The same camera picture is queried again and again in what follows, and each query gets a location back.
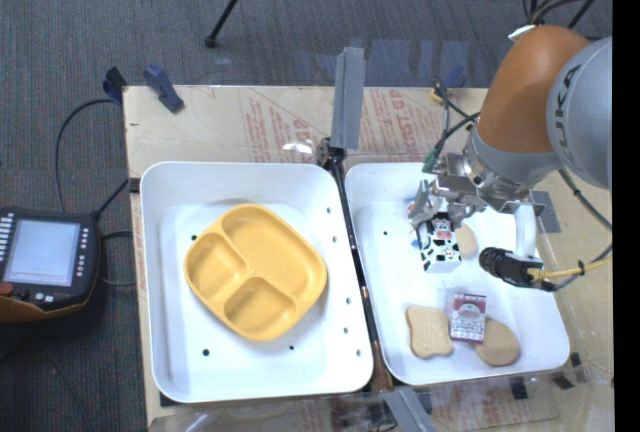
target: white tray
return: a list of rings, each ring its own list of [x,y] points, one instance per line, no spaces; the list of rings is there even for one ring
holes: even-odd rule
[[[331,175],[312,164],[162,162],[141,181],[151,362],[184,403],[360,389],[373,359],[360,288]],[[192,235],[242,202],[267,206],[323,256],[327,284],[290,330],[248,340],[218,320],[183,275]]]
[[[450,273],[425,272],[412,240],[407,204],[415,197],[420,163],[363,163],[346,175],[346,193],[383,357],[389,371],[412,385],[460,381],[555,369],[569,355],[569,338],[554,295],[516,288],[485,272],[478,254],[485,247],[515,248],[513,216],[491,209],[465,223],[478,248]],[[453,289],[487,296],[487,314],[518,337],[520,357],[509,365],[484,363],[471,344],[454,341],[449,356],[421,359],[409,347],[405,310],[411,304],[447,309]]]

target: gray floor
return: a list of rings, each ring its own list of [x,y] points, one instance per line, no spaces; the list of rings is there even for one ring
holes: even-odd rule
[[[116,66],[141,85],[149,62],[174,84],[333,85],[335,57],[365,48],[367,86],[431,86],[456,66],[466,87],[487,87],[531,0],[0,0],[0,207],[60,210],[56,139],[65,119],[104,98]],[[582,3],[551,11],[567,25]],[[612,0],[596,0],[575,26],[611,35]],[[67,211],[96,210],[126,177],[122,111],[100,103],[61,137]],[[100,219],[104,234],[130,227],[126,192]],[[109,278],[134,277],[131,241],[105,242]],[[0,341],[20,337],[0,328]],[[3,431],[146,428],[135,289],[99,282],[85,309],[30,328],[0,358]]]

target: yellow bowl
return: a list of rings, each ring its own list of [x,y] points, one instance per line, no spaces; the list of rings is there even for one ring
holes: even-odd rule
[[[318,251],[269,208],[234,206],[209,225],[184,259],[184,276],[207,308],[245,338],[288,331],[322,294]]]

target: screen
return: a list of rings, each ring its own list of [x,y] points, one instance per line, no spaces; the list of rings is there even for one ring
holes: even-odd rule
[[[4,280],[71,286],[80,224],[18,220]]]

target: table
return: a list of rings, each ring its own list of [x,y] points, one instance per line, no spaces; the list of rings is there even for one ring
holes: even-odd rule
[[[176,114],[162,105],[157,92],[150,87],[130,86],[124,89],[127,160],[134,189],[135,182],[139,181],[148,167],[167,160],[310,162],[315,147],[331,132],[332,87],[177,85],[175,88],[185,102],[185,108]],[[421,161],[438,140],[442,129],[442,109],[430,99],[430,91],[427,88],[365,88],[360,148],[349,151],[347,168],[369,161]],[[462,110],[473,113],[479,110],[485,94],[486,89],[454,89],[451,99]],[[452,111],[451,124],[455,124],[459,117]],[[460,151],[465,139],[466,132],[460,130],[447,141],[445,149]],[[610,219],[609,192],[581,181],[578,184],[583,195]],[[559,175],[549,175],[535,190],[550,200],[551,206],[548,208],[555,212],[559,226],[559,232],[551,228],[546,234],[539,235],[538,249],[546,263],[558,268],[570,268],[575,266],[578,259],[590,260],[610,243],[611,235],[584,211]],[[188,423],[195,411],[202,412],[203,409],[206,413],[207,409],[243,408],[246,415],[246,402],[238,402],[237,405],[227,403],[222,407],[161,405],[150,365],[140,194],[135,191],[131,193],[131,212],[148,423],[155,427],[153,430],[164,430],[164,426],[175,427],[179,423]],[[584,430],[587,423],[593,426],[602,420],[597,429],[607,430],[607,427],[611,427],[613,430],[613,389],[610,383],[613,374],[611,265],[596,269],[569,285],[556,295],[556,300],[570,337],[574,353],[572,361],[581,364],[572,366],[568,362],[563,373],[545,374],[548,375],[546,378],[532,377],[527,381],[529,385],[538,384],[542,388],[538,395],[542,395],[542,398],[538,398],[537,403],[533,402],[533,392],[529,391],[530,403],[533,402],[531,406],[540,408],[528,409],[522,414],[518,409],[508,408],[510,404],[500,406],[498,403],[498,407],[488,408],[485,405],[474,408],[466,417],[462,416],[464,406],[460,407],[460,402],[453,405],[452,398],[460,398],[465,391],[478,388],[481,392],[489,388],[494,396],[501,390],[495,386],[495,382],[479,381],[461,387],[440,388],[440,393],[432,393],[435,395],[435,398],[432,397],[435,406],[432,417],[436,423],[449,420],[446,422],[449,427],[454,423],[453,429],[457,427],[463,430],[463,422],[467,423],[466,426],[472,422],[476,428],[483,424],[514,424],[516,427],[517,423],[529,422],[527,430],[538,430],[538,427],[544,429],[548,425],[544,420],[555,419],[560,420],[555,423],[557,429],[564,426],[562,430]],[[556,388],[563,384],[571,389],[557,389],[559,393],[556,395]],[[356,397],[347,395],[344,398],[346,408],[357,403],[350,401],[350,398]],[[331,406],[335,407],[336,403],[332,399],[265,404],[280,407],[277,407],[277,412],[270,409],[273,411],[270,414],[261,407],[260,412],[280,415],[281,419],[290,420],[289,425],[295,422],[300,430],[333,430],[329,415]],[[589,410],[593,405],[600,409],[598,413]],[[582,414],[576,412],[580,409],[584,411]],[[238,412],[233,416],[234,419],[238,417]],[[224,421],[219,414],[211,418],[218,419],[218,423]],[[233,430],[233,419],[229,414],[226,418],[231,420],[229,430]]]

